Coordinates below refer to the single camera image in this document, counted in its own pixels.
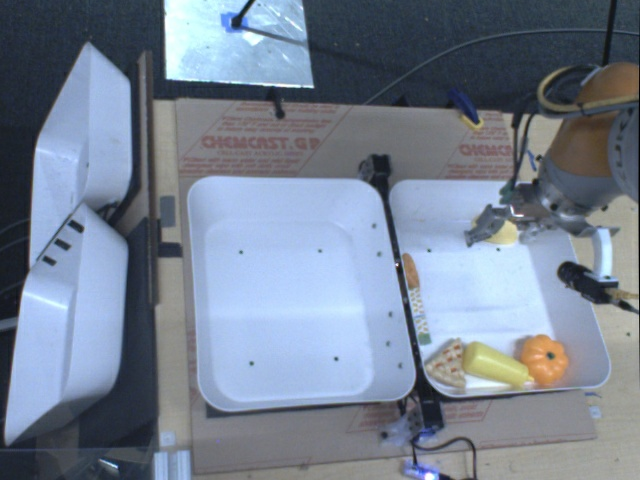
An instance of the cardboard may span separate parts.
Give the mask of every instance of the cardboard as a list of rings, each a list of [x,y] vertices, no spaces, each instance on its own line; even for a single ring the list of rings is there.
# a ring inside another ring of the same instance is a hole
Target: cardboard
[[[357,176],[370,154],[389,154],[391,182],[402,179],[499,179],[512,174],[511,138],[499,112],[482,112],[472,131],[455,110],[178,100],[180,207],[210,175]],[[478,202],[480,210],[484,203]],[[192,450],[197,474],[407,455],[380,445],[380,428],[400,417],[395,403],[225,414],[197,389],[188,226],[182,226]],[[479,448],[596,437],[580,391],[443,404],[437,444],[465,435]]]

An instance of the orange pumpkin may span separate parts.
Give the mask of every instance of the orange pumpkin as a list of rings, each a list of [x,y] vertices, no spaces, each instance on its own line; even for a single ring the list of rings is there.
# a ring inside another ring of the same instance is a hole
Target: orange pumpkin
[[[544,334],[538,334],[524,342],[520,361],[529,368],[529,375],[543,385],[560,379],[569,366],[569,358],[562,343],[553,341]]]

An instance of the toy pizza slice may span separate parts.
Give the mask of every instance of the toy pizza slice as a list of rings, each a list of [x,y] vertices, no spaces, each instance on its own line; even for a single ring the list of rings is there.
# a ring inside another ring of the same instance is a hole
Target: toy pizza slice
[[[462,369],[462,341],[456,338],[442,352],[425,364],[427,373],[447,386],[464,388],[467,383]]]

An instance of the dark floor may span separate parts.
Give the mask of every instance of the dark floor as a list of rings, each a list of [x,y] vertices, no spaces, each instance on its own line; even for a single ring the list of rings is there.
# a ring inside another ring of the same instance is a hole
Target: dark floor
[[[359,104],[465,41],[530,29],[603,29],[610,0],[303,1],[316,87],[282,95],[287,101]],[[640,0],[619,0],[616,28],[637,33],[639,9]],[[157,98],[265,97],[262,87],[165,80],[163,35],[163,0],[0,0],[0,318],[17,311],[17,283],[26,272],[26,242],[19,240],[28,227],[2,230],[29,215],[35,140],[83,43],[93,42],[122,70],[151,50]],[[509,111],[550,71],[601,62],[603,43],[601,32],[485,42],[430,64],[377,103],[406,95],[414,106],[444,106],[447,90],[457,86],[481,108]],[[638,38],[616,35],[611,60],[638,62]],[[5,350],[0,348],[0,373]],[[5,389],[0,382],[3,396]]]

